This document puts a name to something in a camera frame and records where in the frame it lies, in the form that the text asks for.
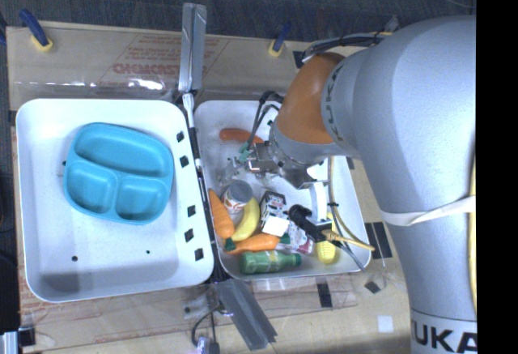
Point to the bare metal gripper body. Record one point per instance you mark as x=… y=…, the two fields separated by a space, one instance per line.
x=264 y=160

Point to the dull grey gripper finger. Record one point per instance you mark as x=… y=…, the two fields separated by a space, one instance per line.
x=227 y=178
x=236 y=163

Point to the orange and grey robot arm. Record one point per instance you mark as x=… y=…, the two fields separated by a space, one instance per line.
x=404 y=121

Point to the white and orange can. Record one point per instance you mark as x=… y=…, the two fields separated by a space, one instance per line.
x=238 y=196

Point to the orange sausage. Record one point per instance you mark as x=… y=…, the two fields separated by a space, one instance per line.
x=236 y=135

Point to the orange carrot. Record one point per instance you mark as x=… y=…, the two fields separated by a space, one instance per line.
x=221 y=216
x=257 y=243

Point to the thin black and white rod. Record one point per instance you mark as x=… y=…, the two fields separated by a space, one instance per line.
x=195 y=142

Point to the white plastic tray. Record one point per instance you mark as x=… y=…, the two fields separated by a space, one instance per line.
x=121 y=263
x=214 y=121

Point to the yellow banana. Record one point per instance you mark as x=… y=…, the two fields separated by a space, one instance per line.
x=249 y=223

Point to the white printed carton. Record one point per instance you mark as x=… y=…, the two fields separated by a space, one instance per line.
x=274 y=212

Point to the pink and white packet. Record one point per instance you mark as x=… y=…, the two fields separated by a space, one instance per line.
x=299 y=243

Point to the green bottle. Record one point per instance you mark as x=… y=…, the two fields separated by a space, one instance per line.
x=267 y=262

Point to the blue divided plate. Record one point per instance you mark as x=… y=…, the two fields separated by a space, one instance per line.
x=117 y=172

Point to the yellow corn cob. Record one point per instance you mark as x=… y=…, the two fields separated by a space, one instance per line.
x=327 y=253

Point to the brown cardboard board red print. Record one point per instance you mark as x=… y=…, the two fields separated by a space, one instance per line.
x=121 y=56

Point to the black cylinder on white bracket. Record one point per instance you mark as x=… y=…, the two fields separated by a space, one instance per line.
x=309 y=223

